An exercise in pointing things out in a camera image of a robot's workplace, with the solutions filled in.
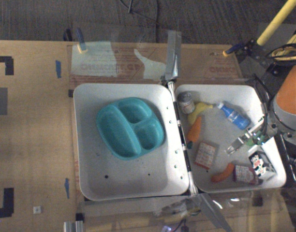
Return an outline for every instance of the silver can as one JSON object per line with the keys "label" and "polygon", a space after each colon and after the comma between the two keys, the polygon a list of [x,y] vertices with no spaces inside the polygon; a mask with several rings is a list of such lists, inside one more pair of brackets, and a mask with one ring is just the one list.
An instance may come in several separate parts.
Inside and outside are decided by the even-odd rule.
{"label": "silver can", "polygon": [[190,92],[182,92],[178,95],[178,103],[184,114],[190,114],[195,110],[195,105]]}

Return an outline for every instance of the blue bottle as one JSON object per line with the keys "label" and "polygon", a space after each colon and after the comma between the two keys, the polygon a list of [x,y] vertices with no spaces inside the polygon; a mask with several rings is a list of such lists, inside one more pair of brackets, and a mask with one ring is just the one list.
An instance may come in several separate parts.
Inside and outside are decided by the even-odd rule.
{"label": "blue bottle", "polygon": [[224,111],[227,119],[230,120],[233,124],[237,125],[237,127],[241,130],[246,129],[246,127],[250,124],[249,119],[244,118],[234,109],[225,106],[223,102],[219,103],[218,108]]}

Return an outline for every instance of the bottle cap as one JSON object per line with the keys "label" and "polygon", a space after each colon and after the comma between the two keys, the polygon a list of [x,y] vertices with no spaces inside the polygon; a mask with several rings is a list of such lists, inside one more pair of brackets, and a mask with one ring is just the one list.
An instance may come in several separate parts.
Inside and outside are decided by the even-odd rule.
{"label": "bottle cap", "polygon": [[224,103],[223,103],[223,102],[220,102],[220,103],[218,104],[218,108],[219,108],[219,109],[221,109],[223,106],[224,106]]}

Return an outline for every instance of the teal bowl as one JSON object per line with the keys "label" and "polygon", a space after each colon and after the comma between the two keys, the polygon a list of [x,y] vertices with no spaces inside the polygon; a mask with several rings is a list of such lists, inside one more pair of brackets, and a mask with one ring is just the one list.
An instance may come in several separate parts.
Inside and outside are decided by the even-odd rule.
{"label": "teal bowl", "polygon": [[147,154],[164,140],[160,121],[139,98],[125,98],[102,108],[96,125],[107,147],[122,160]]}

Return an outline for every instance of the orange carrot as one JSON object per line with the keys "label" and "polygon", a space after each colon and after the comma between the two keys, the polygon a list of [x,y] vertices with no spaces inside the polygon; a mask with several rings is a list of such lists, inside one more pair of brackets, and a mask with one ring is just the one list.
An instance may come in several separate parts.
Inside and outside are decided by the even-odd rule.
{"label": "orange carrot", "polygon": [[225,180],[227,177],[231,175],[234,169],[235,169],[235,165],[230,162],[229,164],[227,164],[225,170],[222,173],[213,175],[211,177],[211,181],[216,183],[216,182]]}
{"label": "orange carrot", "polygon": [[201,124],[202,117],[198,116],[188,132],[187,139],[189,141],[195,143],[199,139],[201,132]]}

